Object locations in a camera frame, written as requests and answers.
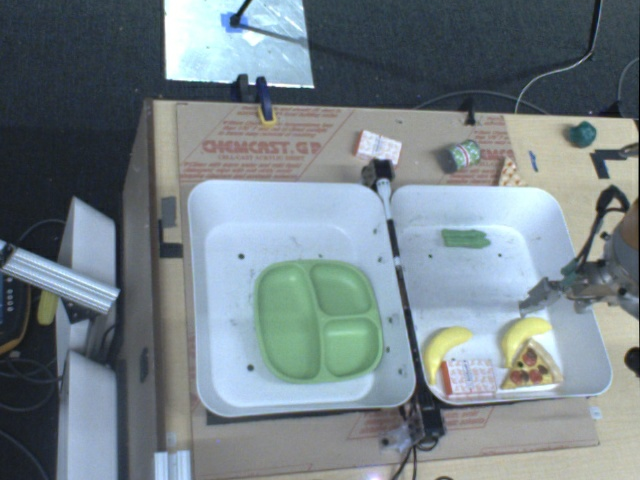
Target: yellow banana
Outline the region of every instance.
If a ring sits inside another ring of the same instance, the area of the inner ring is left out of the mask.
[[[526,340],[531,336],[543,334],[551,329],[549,322],[535,316],[516,320],[502,337],[502,353],[504,354],[505,366],[507,368],[513,366],[513,358]]]
[[[466,327],[455,326],[442,329],[432,338],[423,355],[430,384],[436,383],[436,373],[438,373],[444,355],[453,347],[471,339],[471,336],[473,333]]]

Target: green ball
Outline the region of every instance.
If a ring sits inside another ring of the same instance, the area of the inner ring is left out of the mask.
[[[596,129],[592,124],[582,121],[578,126],[569,130],[569,142],[579,148],[586,148],[596,140]]]

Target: green divided plate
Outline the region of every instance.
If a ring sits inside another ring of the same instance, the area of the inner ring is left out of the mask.
[[[349,263],[270,265],[256,280],[254,315],[264,362],[289,382],[352,379],[374,370],[382,357],[373,288]]]

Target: green can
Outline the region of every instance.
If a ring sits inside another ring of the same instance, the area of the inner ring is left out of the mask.
[[[443,150],[439,156],[444,171],[452,173],[479,163],[480,146],[475,140],[468,139]]]

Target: black floor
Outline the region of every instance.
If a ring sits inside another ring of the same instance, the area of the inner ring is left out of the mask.
[[[280,103],[405,108],[465,89],[517,95],[535,75],[585,53],[594,1],[304,0],[316,89],[272,95]],[[638,56],[639,29],[640,0],[604,0],[594,56],[541,80],[525,99],[553,114],[606,111]],[[229,99],[228,87],[166,81],[163,48],[163,0],[0,0],[0,238],[15,241],[35,222],[64,218],[73,195],[117,219],[144,97]],[[621,100],[637,117],[637,63]],[[486,96],[476,107],[513,111],[512,102]],[[58,232],[41,228],[25,246],[54,257]],[[32,325],[20,350],[48,362],[51,330]],[[0,377],[0,402],[16,393],[29,401],[43,391]],[[55,399],[28,414],[0,409],[0,431],[36,454],[52,478],[56,422]],[[38,474],[1,435],[0,468],[3,479]]]

